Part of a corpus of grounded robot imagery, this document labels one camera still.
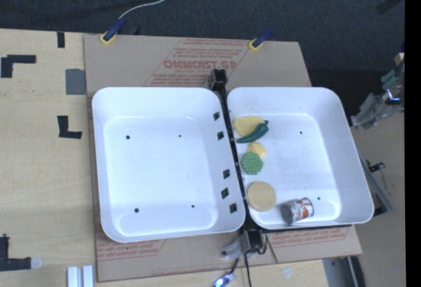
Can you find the yellow toy lemon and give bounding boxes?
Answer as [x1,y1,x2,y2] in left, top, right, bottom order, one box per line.
[233,115,265,136]

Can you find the thin black rod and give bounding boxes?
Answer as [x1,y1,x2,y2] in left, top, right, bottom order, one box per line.
[218,87,251,230]

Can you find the green toy pepper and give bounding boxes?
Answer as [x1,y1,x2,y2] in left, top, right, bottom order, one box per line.
[235,120,270,144]

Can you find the small yellow toy food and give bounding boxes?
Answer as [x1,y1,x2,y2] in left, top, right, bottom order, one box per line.
[247,141,267,159]

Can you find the green toy grapes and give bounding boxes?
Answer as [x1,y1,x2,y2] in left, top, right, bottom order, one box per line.
[240,151,264,176]

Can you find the white plastic tray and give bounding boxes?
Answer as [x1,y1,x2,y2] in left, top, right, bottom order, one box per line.
[91,86,247,244]
[226,86,375,230]

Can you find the tan round biscuit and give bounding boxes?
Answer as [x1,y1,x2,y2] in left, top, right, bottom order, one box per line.
[246,180,277,212]

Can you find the brown cardboard board red print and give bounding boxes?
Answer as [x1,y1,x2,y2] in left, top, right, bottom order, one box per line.
[82,34,363,282]

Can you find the red and white can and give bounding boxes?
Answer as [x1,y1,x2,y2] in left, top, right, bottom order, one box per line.
[280,197,314,225]

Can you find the black block with wires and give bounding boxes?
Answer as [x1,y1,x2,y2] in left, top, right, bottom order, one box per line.
[237,228,268,254]
[206,68,228,91]

